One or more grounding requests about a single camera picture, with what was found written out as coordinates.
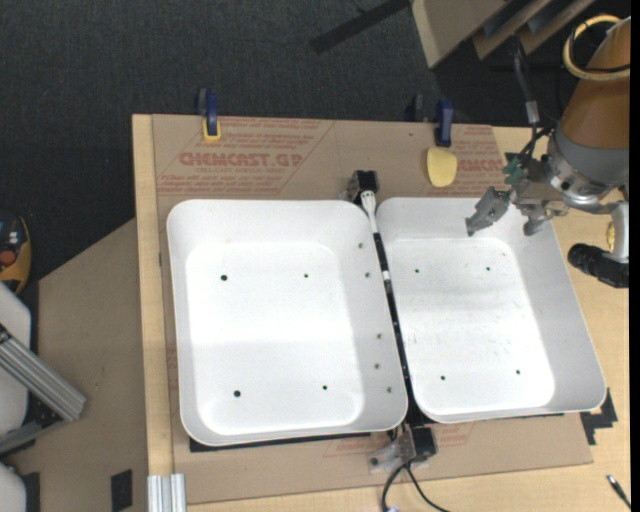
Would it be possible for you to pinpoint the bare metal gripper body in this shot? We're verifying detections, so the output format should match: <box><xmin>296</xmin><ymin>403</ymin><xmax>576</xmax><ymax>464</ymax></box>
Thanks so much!
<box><xmin>506</xmin><ymin>152</ymin><xmax>612</xmax><ymax>215</ymax></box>

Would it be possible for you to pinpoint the pale yellow rounded slice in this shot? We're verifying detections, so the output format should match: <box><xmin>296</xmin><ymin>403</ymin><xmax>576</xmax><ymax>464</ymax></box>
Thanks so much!
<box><xmin>426</xmin><ymin>146</ymin><xmax>458</xmax><ymax>188</ymax></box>

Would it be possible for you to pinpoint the white plastic tray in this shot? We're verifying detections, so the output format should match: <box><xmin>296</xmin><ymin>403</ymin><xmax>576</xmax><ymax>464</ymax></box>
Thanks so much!
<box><xmin>165</xmin><ymin>198</ymin><xmax>409</xmax><ymax>446</ymax></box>
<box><xmin>374</xmin><ymin>196</ymin><xmax>607</xmax><ymax>424</ymax></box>

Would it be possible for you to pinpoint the thin black and white rod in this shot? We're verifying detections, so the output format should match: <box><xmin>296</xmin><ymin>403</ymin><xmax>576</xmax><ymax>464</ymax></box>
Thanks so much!
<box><xmin>360</xmin><ymin>191</ymin><xmax>414</xmax><ymax>426</ymax></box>

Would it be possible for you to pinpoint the brown cardboard board red print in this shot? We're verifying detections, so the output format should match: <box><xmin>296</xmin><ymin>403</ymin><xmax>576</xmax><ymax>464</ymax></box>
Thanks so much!
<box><xmin>151</xmin><ymin>113</ymin><xmax>595</xmax><ymax>505</ymax></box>

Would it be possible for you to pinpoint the black cylinder on white bracket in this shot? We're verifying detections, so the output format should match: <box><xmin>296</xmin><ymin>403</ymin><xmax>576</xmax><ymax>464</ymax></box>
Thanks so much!
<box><xmin>567</xmin><ymin>199</ymin><xmax>631</xmax><ymax>289</ymax></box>

